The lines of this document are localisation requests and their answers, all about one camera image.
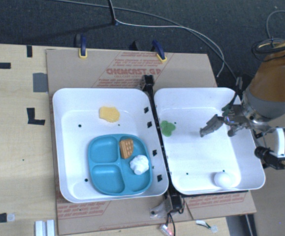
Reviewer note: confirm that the blue divided plate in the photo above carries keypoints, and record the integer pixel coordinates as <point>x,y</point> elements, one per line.
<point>107,166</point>

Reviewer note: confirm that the white cauliflower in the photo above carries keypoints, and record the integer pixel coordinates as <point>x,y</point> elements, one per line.
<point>139,164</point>

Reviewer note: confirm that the brown cardboard board red print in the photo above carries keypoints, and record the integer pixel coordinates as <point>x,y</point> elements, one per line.
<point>132,67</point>

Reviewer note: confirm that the white plastic tray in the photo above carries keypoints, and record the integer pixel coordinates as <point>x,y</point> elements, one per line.
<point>73,156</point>
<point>196,154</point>

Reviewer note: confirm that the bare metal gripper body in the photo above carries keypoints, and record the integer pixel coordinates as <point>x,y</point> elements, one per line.
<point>245,118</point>

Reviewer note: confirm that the orange waffle piece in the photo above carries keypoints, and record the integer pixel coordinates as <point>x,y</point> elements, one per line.
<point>126,147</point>

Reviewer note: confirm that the green lettuce leaf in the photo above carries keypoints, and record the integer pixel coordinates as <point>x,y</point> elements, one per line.
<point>167,128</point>

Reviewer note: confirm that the black cylinder on white bracket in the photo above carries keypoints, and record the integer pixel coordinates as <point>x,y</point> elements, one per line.
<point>272,154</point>

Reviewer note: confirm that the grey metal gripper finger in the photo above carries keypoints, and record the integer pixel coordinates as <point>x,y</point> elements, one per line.
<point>210,126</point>
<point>234,129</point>

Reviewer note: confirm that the white egg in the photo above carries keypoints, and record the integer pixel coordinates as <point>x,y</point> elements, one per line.
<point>223,179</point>

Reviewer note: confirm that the thin black rod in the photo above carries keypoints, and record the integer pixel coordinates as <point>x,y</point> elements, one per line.
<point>158,122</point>

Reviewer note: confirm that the yellow ridged chip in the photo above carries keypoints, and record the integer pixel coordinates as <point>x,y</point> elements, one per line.
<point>109,114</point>

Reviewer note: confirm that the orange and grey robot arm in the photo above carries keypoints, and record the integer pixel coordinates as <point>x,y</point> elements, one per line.
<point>270,87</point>

